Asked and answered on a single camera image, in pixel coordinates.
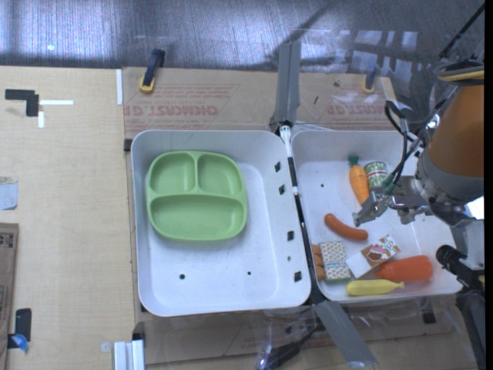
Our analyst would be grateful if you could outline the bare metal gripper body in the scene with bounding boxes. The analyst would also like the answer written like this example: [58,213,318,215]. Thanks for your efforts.
[384,175,439,225]

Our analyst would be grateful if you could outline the orange carrot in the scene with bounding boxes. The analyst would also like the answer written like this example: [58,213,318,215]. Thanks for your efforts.
[347,154,371,207]

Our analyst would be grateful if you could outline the orange sausage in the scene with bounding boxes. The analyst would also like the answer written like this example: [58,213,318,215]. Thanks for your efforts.
[324,213,370,242]

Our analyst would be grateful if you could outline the green and red can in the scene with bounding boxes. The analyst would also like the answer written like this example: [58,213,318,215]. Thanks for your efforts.
[363,161,389,190]

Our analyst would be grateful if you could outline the white plastic tray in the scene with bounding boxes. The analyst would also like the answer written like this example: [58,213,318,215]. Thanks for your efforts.
[129,129,313,318]
[289,129,465,305]

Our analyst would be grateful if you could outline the white and brown carton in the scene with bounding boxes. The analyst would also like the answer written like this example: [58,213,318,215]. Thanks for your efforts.
[345,234,402,280]

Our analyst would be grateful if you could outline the green patterned carton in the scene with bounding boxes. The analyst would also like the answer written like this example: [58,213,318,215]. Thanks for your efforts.
[318,240,353,285]

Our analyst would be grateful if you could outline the yellow banana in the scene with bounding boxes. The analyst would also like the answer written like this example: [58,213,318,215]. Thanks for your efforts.
[346,278,406,298]

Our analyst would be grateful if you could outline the green divided plate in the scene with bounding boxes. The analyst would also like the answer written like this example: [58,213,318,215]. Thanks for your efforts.
[145,150,249,242]

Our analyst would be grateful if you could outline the brown cardboard board red print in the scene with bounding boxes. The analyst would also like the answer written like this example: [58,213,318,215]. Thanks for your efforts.
[122,66,465,365]

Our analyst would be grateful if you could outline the black cylinder on white bracket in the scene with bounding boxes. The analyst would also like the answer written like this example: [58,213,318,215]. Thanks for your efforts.
[435,220,485,289]

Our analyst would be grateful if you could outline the black block with thin wires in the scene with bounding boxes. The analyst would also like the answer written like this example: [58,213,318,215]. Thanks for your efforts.
[262,331,320,369]

